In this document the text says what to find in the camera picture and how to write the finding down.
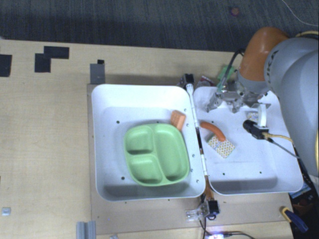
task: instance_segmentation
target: blue object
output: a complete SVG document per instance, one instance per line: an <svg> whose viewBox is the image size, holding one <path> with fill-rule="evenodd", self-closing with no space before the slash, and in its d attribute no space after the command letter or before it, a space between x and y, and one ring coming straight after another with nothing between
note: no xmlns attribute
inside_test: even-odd
<svg viewBox="0 0 319 239"><path fill-rule="evenodd" d="M285 211L285 214L291 220L291 222L297 226L300 232L305 233L308 231L308 226L299 216L288 210Z"/></svg>

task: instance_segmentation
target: yellow cable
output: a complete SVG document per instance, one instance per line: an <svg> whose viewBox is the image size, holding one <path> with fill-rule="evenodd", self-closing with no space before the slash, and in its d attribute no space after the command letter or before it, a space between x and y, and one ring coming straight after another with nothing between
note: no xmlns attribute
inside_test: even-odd
<svg viewBox="0 0 319 239"><path fill-rule="evenodd" d="M307 34L319 35L319 32L318 32L318 31L305 31L305 32L302 32L302 33L297 34L296 37L301 37L301 36L307 35Z"/></svg>
<svg viewBox="0 0 319 239"><path fill-rule="evenodd" d="M279 138L283 138L283 139L286 139L288 141L290 141L291 143L294 143L293 140L287 136L284 136L284 135L280 135L280 134L271 134L271 133L267 133L267 132L263 132L262 133L263 136L268 139L268 138L271 138L271 137L279 137Z"/></svg>

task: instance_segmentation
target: metal bracket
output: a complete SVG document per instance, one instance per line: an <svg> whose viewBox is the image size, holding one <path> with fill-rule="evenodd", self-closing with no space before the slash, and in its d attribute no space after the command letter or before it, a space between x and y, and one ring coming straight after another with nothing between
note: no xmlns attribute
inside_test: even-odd
<svg viewBox="0 0 319 239"><path fill-rule="evenodd" d="M1 215L9 216L11 214L11 207L2 207Z"/></svg>
<svg viewBox="0 0 319 239"><path fill-rule="evenodd" d="M76 224L76 239L96 239L95 221L78 222Z"/></svg>
<svg viewBox="0 0 319 239"><path fill-rule="evenodd" d="M225 86L221 91L217 90L210 98L206 111L210 112L218 108L223 101L228 105L232 105L232 113L239 112L240 108L247 105L250 108L256 109L261 104L258 100L262 97L261 94L254 94L245 89L239 81L233 81Z"/></svg>
<svg viewBox="0 0 319 239"><path fill-rule="evenodd" d="M206 217L207 215L209 215L209 206L208 206L208 202L205 201L204 203L200 204L198 208L186 211L186 221L187 222L198 221L198 219L202 219Z"/></svg>
<svg viewBox="0 0 319 239"><path fill-rule="evenodd" d="M98 60L97 64L90 64L90 80L91 84L105 83L105 64L104 60Z"/></svg>

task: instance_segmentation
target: sponge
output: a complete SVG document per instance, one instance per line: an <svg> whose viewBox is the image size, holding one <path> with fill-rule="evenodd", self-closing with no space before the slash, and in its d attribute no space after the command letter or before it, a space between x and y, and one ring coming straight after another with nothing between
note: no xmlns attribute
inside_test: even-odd
<svg viewBox="0 0 319 239"><path fill-rule="evenodd" d="M220 141L215 135L207 143L223 158L228 157L235 148L229 140Z"/></svg>
<svg viewBox="0 0 319 239"><path fill-rule="evenodd" d="M186 119L186 115L175 110L172 111L170 116L170 123L175 126L179 131L183 128L184 122Z"/></svg>

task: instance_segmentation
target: white tray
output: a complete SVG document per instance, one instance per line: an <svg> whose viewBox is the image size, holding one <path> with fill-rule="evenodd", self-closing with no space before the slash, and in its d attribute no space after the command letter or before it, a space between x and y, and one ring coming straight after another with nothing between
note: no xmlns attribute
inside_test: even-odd
<svg viewBox="0 0 319 239"><path fill-rule="evenodd" d="M189 96L172 86L99 85L92 92L96 187L109 201L197 197L205 188L201 157ZM169 123L173 110L186 114L182 135L190 173L181 182L145 187L131 177L124 156L128 129L149 123Z"/></svg>
<svg viewBox="0 0 319 239"><path fill-rule="evenodd" d="M301 189L303 177L297 159L274 144L255 139L243 128L247 113L257 112L257 109L244 106L233 114L231 107L223 102L219 108L206 112L209 99L215 91L215 87L195 90L197 118L199 122L213 121L235 145L235 149L226 159L222 158L206 142L212 133L204 128L200 130L207 172L213 189L224 195L294 192ZM289 136L277 97L269 92L260 102L271 104L267 109L269 132ZM274 138L274 141L294 153L289 141L281 138Z"/></svg>

